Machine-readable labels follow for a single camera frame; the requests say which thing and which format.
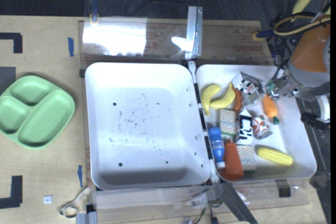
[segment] yellow corn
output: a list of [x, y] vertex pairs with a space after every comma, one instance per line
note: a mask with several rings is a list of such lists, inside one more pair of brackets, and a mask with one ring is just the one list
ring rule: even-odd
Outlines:
[[281, 151], [273, 150], [268, 147], [260, 147], [257, 150], [257, 155], [268, 161], [275, 162], [281, 165], [290, 166], [293, 163], [293, 158]]

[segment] table surface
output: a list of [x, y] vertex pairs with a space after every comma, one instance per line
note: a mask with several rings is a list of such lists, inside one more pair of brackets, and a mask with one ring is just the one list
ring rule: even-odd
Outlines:
[[[11, 40], [0, 40], [0, 66], [16, 67], [16, 78], [28, 74], [42, 76], [66, 90], [75, 100], [75, 113], [55, 141], [42, 150], [29, 150], [0, 135], [0, 198], [10, 195], [11, 176], [23, 176], [23, 203], [20, 207], [0, 209], [0, 223], [75, 223], [59, 209], [82, 190], [78, 165], [86, 180], [86, 147], [81, 78], [79, 77], [79, 30], [82, 17], [0, 16], [0, 33], [21, 33], [23, 53], [13, 53]], [[68, 37], [74, 40], [74, 56], [68, 50]], [[308, 185], [306, 205], [252, 210], [259, 223], [326, 223], [313, 187]], [[52, 203], [44, 204], [44, 195]], [[84, 211], [86, 199], [79, 204]], [[219, 223], [237, 222], [231, 213], [216, 215]], [[180, 223], [181, 218], [153, 220], [155, 223]], [[210, 223], [204, 217], [200, 223]]]

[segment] bottle cap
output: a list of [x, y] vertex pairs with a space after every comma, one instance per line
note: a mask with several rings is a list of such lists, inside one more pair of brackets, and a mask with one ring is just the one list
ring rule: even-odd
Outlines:
[[218, 162], [218, 163], [216, 163], [216, 168], [217, 169], [223, 169], [223, 168], [225, 168], [225, 163], [224, 162]]

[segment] green plate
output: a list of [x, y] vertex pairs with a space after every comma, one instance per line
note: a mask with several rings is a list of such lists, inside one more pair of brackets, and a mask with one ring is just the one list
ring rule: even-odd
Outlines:
[[25, 76], [0, 95], [0, 133], [26, 148], [44, 148], [74, 111], [75, 102], [66, 91], [41, 77]]

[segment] yellow banana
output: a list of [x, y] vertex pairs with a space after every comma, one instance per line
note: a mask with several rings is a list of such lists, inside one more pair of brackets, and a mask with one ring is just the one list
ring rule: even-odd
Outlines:
[[224, 109], [228, 107], [235, 100], [235, 97], [236, 93], [233, 89], [233, 84], [230, 82], [229, 89], [227, 90], [225, 95], [221, 99], [211, 102], [210, 106], [213, 109]]
[[211, 98], [221, 90], [220, 88], [218, 84], [211, 84], [202, 92], [201, 102], [205, 115], [209, 115]]

